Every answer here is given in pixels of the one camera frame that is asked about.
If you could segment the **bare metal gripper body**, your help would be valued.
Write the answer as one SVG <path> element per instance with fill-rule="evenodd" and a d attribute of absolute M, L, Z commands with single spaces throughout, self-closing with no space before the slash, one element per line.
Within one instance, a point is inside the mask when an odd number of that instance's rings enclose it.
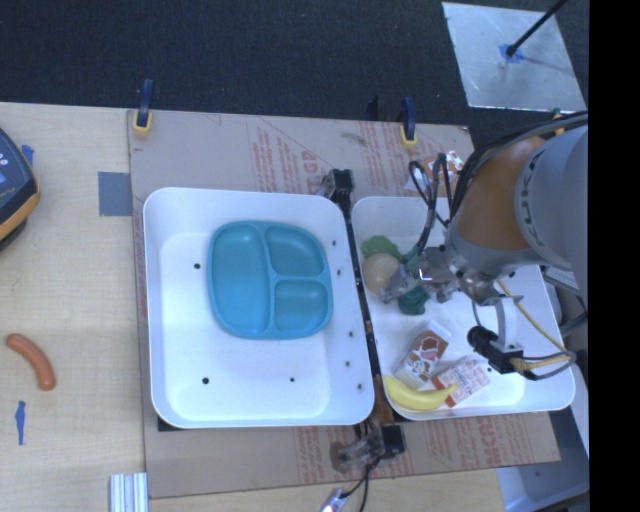
<path fill-rule="evenodd" d="M 435 294 L 436 286 L 456 280 L 459 290 L 475 304 L 494 304 L 501 298 L 496 278 L 477 270 L 454 250 L 445 245 L 427 247 L 419 258 L 418 280 Z"/>

